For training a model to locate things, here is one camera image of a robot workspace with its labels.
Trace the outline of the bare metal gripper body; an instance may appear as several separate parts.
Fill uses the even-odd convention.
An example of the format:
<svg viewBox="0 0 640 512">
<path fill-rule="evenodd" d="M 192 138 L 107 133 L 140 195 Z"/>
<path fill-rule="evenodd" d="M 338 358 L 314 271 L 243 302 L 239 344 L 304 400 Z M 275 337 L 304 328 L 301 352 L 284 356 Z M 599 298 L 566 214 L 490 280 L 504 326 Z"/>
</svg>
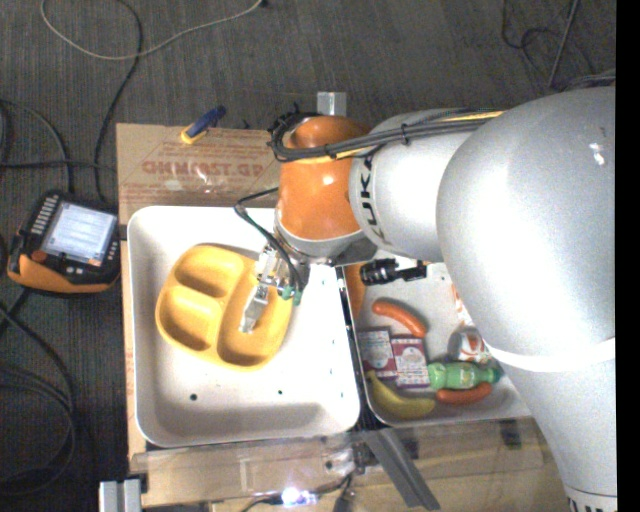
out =
<svg viewBox="0 0 640 512">
<path fill-rule="evenodd" d="M 308 284 L 308 261 L 290 254 L 272 243 L 262 249 L 255 266 L 261 285 L 272 287 L 279 296 L 301 296 Z"/>
</svg>

